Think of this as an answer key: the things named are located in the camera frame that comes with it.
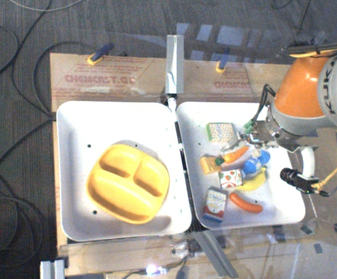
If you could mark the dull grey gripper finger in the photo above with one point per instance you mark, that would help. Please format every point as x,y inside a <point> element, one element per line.
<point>242,135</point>
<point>232,146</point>

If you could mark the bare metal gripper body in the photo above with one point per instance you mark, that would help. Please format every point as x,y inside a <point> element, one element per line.
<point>261,135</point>

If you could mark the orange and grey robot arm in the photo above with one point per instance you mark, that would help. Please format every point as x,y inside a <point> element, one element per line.
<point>299,86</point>

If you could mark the orange carrot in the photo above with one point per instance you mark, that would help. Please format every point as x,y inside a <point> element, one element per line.
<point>235,155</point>

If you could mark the green and white carton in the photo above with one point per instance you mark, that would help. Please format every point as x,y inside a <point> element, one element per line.
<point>220,132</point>

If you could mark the blue bottle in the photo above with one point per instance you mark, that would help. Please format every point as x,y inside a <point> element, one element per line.
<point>255,161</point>

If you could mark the yellow cheese wedge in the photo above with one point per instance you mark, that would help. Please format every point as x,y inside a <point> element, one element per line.
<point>207,165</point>

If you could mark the red and white strawberry carton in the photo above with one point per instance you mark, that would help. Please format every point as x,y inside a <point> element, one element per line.
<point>230,179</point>

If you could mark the yellow banana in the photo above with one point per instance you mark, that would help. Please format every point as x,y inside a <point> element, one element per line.
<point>257,182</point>

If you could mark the orange sausage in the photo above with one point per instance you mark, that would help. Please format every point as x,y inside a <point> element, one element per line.
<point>245,203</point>

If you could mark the white red and blue carton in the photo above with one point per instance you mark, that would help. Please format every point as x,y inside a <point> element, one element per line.
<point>215,205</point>

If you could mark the white plastic tray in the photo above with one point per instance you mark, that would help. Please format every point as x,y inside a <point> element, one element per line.
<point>281,208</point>
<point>75,185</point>

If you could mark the yellow divided plate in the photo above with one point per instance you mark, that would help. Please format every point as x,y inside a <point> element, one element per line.
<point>128,185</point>

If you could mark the brown cardboard board red print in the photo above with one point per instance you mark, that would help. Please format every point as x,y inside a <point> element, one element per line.
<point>104,80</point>

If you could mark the black cylinder on white bracket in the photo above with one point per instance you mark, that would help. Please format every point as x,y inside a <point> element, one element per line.
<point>294,178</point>

